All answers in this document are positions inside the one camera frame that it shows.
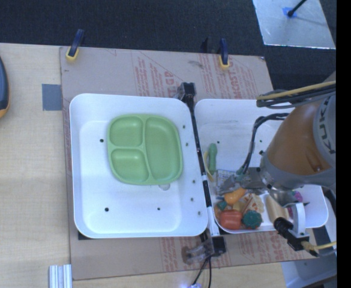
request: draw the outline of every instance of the table surface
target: table surface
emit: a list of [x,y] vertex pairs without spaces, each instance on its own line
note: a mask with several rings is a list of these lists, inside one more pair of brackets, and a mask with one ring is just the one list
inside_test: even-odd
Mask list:
[[[62,112],[42,84],[61,84],[58,46],[0,43],[11,104],[0,119],[0,287],[48,287],[70,264]],[[188,287],[198,271],[74,281],[73,287]],[[207,287],[208,269],[199,283]],[[285,287],[280,263],[212,269],[212,287]]]

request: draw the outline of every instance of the white tray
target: white tray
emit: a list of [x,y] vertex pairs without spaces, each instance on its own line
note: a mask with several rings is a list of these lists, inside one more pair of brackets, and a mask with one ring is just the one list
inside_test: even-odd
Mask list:
[[[177,127],[183,170],[166,190],[116,179],[107,126],[124,114],[155,114]],[[188,107],[173,98],[80,94],[70,103],[74,221],[89,238],[196,236],[207,227],[205,195]]]
[[[291,112],[291,109],[258,108],[255,100],[200,100],[195,106],[200,147],[205,152],[211,143],[217,144],[217,169],[236,171],[247,156],[255,120],[259,116],[283,112]],[[267,121],[258,128],[255,137],[256,146],[250,166],[259,166],[261,158],[259,152],[267,149],[280,124],[281,121]],[[214,206],[218,201],[215,184],[209,182],[209,187]],[[297,190],[302,194],[304,202],[309,202],[305,207],[306,227],[313,228],[324,225],[328,219],[328,209],[322,188],[317,185],[305,185]],[[266,195],[268,194],[260,196],[263,202],[265,202]],[[263,223],[256,231],[275,230],[268,217],[266,207],[262,218]],[[254,232],[254,230],[232,231],[221,228],[229,233]]]

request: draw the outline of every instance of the black floor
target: black floor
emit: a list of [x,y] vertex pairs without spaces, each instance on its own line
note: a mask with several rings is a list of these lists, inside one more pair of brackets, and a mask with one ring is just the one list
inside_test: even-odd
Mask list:
[[[319,0],[334,43],[337,0]],[[199,52],[225,38],[229,54],[264,56],[275,89],[324,81],[336,50],[266,46],[252,0],[0,0],[0,43]]]

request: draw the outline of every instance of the red tomato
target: red tomato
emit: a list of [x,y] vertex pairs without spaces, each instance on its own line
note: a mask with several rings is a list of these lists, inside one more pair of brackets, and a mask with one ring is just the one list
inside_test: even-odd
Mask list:
[[238,230],[241,227],[242,213],[238,210],[224,210],[220,214],[220,224],[230,230]]

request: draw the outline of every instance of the cardboard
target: cardboard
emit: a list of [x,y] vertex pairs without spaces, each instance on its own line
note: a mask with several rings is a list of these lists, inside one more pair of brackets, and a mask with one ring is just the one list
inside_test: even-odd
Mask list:
[[[70,101],[81,93],[173,97],[182,82],[194,82],[196,101],[204,98],[254,99],[273,90],[266,62],[258,56],[229,56],[223,70],[219,56],[210,53],[154,52],[80,48],[75,61],[60,48],[70,225],[71,267],[74,280],[199,269],[186,264],[182,250],[200,244],[189,238],[88,239],[76,229],[70,153]],[[314,237],[311,230],[311,242]],[[312,258],[295,252],[272,232],[224,236],[227,252],[212,260],[213,268]]]

